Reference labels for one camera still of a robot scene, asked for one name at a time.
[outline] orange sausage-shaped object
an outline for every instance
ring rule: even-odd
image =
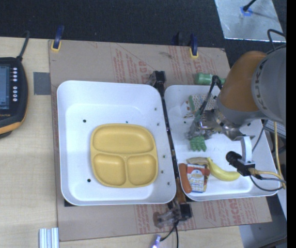
[[[192,191],[191,185],[187,176],[187,165],[185,163],[179,164],[179,173],[182,183],[182,188],[186,193],[190,193]]]

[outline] brown object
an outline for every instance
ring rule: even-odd
[[[185,163],[179,164],[179,173],[181,177],[182,188],[186,193],[190,193],[192,191],[191,185],[187,176],[187,165]]]
[[[258,111],[252,97],[252,75],[259,62],[266,57],[264,52],[244,53],[231,68],[220,92],[220,101],[225,107],[243,112]]]

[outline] green object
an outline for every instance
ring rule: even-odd
[[[195,84],[196,85],[210,85],[212,83],[213,74],[205,74],[199,72],[195,74]],[[221,84],[224,84],[226,79],[220,78]]]
[[[196,136],[190,139],[190,147],[193,151],[206,151],[205,139],[203,136]]]

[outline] blue clamp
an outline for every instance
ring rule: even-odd
[[[198,51],[197,51],[197,38],[196,36],[192,33],[190,35],[190,56],[193,59],[198,58]]]
[[[60,50],[60,46],[61,46],[61,37],[64,33],[64,26],[63,25],[59,25],[57,28],[57,32],[56,32],[56,37],[53,40],[53,42],[51,43],[51,50],[55,51],[55,52],[59,52]]]

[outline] handheld device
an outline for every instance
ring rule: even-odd
[[[0,58],[0,138],[18,128],[26,117],[28,83],[22,55],[29,40],[29,32],[19,56]]]

